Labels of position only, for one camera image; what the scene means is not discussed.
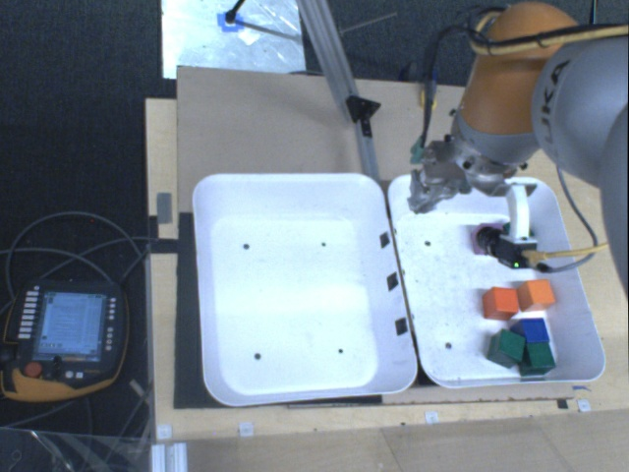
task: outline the black clamp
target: black clamp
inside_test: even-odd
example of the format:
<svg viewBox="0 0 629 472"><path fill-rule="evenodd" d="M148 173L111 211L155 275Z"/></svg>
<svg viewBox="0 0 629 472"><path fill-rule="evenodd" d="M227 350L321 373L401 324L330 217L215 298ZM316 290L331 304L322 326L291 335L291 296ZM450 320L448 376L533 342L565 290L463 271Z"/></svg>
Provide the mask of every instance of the black clamp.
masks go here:
<svg viewBox="0 0 629 472"><path fill-rule="evenodd" d="M363 136L371 138L373 134L370 119L377 111L377 109L380 108L380 103L378 103L377 101L370 101L368 99L355 96L354 94L348 96L348 98L345 100L345 103L347 104L347 108L350 112L350 117L352 118L352 121L361 121Z"/></svg>

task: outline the white tray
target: white tray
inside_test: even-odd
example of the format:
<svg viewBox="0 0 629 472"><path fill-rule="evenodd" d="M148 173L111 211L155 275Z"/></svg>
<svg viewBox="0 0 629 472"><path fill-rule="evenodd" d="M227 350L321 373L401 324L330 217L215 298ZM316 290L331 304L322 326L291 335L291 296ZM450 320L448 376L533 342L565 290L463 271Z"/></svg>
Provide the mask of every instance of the white tray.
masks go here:
<svg viewBox="0 0 629 472"><path fill-rule="evenodd" d="M531 229L544 251L566 250L568 238L559 205L544 183L529 197ZM541 274L511 269L490 256L475 255L471 233L481 223L508 222L507 201L474 191L443 201L436 210L409 210L410 176L394 180L388 191L400 265L403 269L422 367L448 387L530 382L590 381L604 369L604 353L579 273ZM571 259L552 261L564 265ZM544 312L520 313L509 322L483 317L483 294L493 286L517 287L526 280L550 280L556 304ZM521 318L544 317L557 367L544 378L520 378L486 359L489 340Z"/></svg>
<svg viewBox="0 0 629 472"><path fill-rule="evenodd" d="M213 175L193 204L203 377L214 398L267 404L413 382L417 357L373 180Z"/></svg>

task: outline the red emergency stop button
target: red emergency stop button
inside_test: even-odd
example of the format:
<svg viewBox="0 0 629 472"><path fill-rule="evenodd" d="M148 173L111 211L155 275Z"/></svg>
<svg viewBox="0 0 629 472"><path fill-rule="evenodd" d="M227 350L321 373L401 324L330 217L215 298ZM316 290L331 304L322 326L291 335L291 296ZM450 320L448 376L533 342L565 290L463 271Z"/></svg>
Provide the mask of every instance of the red emergency stop button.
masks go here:
<svg viewBox="0 0 629 472"><path fill-rule="evenodd" d="M24 367L24 374L29 378L39 378L43 371L43 366L39 362L28 362Z"/></svg>

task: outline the yellow cable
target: yellow cable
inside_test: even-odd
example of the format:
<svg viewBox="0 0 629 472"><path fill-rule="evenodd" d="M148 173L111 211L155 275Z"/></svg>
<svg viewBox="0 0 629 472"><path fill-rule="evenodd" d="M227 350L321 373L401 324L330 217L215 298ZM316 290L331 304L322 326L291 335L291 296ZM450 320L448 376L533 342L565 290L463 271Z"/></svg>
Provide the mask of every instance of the yellow cable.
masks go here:
<svg viewBox="0 0 629 472"><path fill-rule="evenodd" d="M522 252L522 256L529 261L530 266L537 266L541 261L546 261L548 259L587 256L589 254L600 252L608 247L609 245L607 243L601 243L600 245L595 245L594 247L563 250L561 252L538 252L537 250L525 250Z"/></svg>
<svg viewBox="0 0 629 472"><path fill-rule="evenodd" d="M500 14L502 13L498 11L486 13L478 22L478 24L474 27L474 30L480 33L483 30L483 28L486 26L486 24L489 23L490 20L497 18L498 16L500 16Z"/></svg>
<svg viewBox="0 0 629 472"><path fill-rule="evenodd" d="M420 92L420 107L424 108L424 105L426 105L426 93L422 89L422 92ZM432 100L432 110L434 110L435 108L436 108L436 94L435 94L434 99Z"/></svg>
<svg viewBox="0 0 629 472"><path fill-rule="evenodd" d="M486 18L479 22L486 24ZM585 29L581 31L574 31L559 36L552 37L536 37L532 36L531 39L524 43L518 44L505 44L501 45L499 42L495 44L484 44L480 40L470 40L470 46L472 50L477 54L484 56L499 56L503 54L513 54L515 52L527 51L531 49L551 47L552 45L563 45L566 43L580 42L584 40L592 40L594 38L608 38L611 36L622 36L629 34L629 25L618 25L616 27L602 28L602 29Z"/></svg>

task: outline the toy block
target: toy block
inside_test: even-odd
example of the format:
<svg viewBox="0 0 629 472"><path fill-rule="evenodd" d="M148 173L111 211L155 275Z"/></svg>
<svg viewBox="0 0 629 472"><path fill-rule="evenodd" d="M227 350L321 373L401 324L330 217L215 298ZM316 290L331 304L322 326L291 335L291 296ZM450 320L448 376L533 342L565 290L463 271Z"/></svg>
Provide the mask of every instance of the toy block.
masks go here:
<svg viewBox="0 0 629 472"><path fill-rule="evenodd" d="M543 319L522 319L512 325L510 330L523 336L527 343L550 341L548 329Z"/></svg>
<svg viewBox="0 0 629 472"><path fill-rule="evenodd" d="M512 367L522 361L524 348L524 337L503 329L491 337L487 358L503 367Z"/></svg>
<svg viewBox="0 0 629 472"><path fill-rule="evenodd" d="M547 279L525 281L518 287L522 311L543 311L555 303L554 292Z"/></svg>
<svg viewBox="0 0 629 472"><path fill-rule="evenodd" d="M514 288L492 287L483 296L486 319L509 320L518 311L518 293Z"/></svg>
<svg viewBox="0 0 629 472"><path fill-rule="evenodd" d="M532 342L525 346L524 356L520 363L522 376L543 376L554 367L554 358L549 343Z"/></svg>

